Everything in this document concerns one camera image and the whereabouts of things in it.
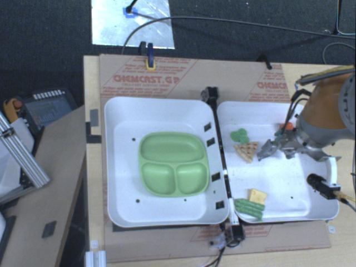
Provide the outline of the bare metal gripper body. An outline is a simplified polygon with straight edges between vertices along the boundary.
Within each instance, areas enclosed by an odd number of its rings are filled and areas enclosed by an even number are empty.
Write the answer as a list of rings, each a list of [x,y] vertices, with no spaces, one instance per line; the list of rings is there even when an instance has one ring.
[[[275,133],[275,142],[282,152],[283,149],[294,148],[296,154],[306,154],[315,161],[325,161],[329,157],[319,144],[312,141],[303,131],[297,128],[292,130],[280,129]]]

